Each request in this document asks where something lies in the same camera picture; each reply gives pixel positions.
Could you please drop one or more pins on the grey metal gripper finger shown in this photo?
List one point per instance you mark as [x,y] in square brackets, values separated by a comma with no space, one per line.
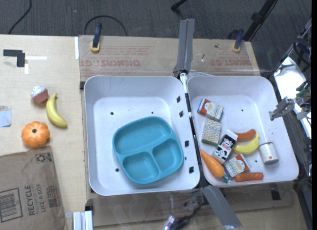
[283,106]

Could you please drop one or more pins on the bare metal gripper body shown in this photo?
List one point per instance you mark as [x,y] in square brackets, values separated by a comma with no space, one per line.
[303,107]

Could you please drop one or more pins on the white plastic tray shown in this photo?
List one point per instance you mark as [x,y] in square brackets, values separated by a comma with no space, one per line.
[247,87]
[104,92]

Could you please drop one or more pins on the orange sausage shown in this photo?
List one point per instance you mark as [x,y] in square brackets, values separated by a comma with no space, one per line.
[248,176]
[246,134]

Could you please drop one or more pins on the white can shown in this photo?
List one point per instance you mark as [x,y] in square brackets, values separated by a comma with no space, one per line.
[268,153]

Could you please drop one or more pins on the yellow banana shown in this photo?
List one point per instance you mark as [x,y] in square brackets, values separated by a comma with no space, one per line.
[247,147]
[53,112]

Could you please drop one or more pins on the cow print milk carton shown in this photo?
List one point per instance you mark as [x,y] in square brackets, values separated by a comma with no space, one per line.
[225,147]

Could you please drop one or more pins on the orange and white carton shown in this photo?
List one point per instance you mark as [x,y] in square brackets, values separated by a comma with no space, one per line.
[210,109]
[236,165]

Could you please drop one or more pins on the green patterned carton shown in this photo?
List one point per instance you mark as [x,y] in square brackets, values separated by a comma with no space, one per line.
[211,132]

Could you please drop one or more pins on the orange carrot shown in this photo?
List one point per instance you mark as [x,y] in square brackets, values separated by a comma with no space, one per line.
[212,163]

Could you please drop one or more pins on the thin black and white rod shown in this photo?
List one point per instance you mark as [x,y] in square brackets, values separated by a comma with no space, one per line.
[190,115]

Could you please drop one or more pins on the brown cardboard board red print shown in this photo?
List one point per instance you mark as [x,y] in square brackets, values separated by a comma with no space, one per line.
[148,58]

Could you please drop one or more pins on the blue divided plate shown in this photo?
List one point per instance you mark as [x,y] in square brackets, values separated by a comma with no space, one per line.
[138,137]

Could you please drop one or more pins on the pink cupcake white icing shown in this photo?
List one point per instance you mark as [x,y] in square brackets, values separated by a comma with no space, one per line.
[39,94]

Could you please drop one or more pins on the orange pumpkin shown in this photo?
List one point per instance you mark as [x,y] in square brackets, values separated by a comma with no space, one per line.
[36,134]

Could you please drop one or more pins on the brown paper mailer bag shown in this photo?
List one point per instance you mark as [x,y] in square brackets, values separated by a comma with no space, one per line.
[27,189]

